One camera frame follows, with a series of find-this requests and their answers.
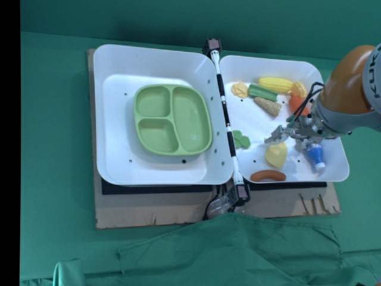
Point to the green toy vegetable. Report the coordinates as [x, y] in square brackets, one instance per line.
[262, 92]

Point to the white plastic tray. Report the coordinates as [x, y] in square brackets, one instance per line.
[256, 124]
[119, 124]

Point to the green cloth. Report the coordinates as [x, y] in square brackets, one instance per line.
[238, 249]

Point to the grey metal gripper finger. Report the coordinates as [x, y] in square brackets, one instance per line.
[303, 145]
[278, 134]

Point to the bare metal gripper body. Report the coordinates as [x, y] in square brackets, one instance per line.
[306, 131]

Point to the yellow ruffled toy food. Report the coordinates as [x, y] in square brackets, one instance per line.
[239, 90]

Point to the green divided plate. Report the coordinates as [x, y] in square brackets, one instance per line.
[190, 121]

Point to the green toy lettuce leaf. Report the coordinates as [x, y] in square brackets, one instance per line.
[241, 139]

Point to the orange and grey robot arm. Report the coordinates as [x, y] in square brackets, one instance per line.
[342, 82]

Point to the beige waffle cone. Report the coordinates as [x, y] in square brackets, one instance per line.
[268, 106]

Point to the yellow ridged toy food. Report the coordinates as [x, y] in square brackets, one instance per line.
[300, 88]

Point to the brown cardboard board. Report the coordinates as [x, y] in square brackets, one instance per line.
[143, 207]

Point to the brown sausage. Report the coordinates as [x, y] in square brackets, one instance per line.
[268, 176]

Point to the yellow corn cob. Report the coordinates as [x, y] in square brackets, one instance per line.
[274, 84]

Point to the black and white thin rod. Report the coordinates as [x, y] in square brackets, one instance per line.
[221, 91]

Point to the orange carrot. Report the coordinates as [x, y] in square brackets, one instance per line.
[296, 103]

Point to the blue and white bottle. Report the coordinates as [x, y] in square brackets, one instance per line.
[315, 156]

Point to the yellow toy pepper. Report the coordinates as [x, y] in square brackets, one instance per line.
[276, 156]

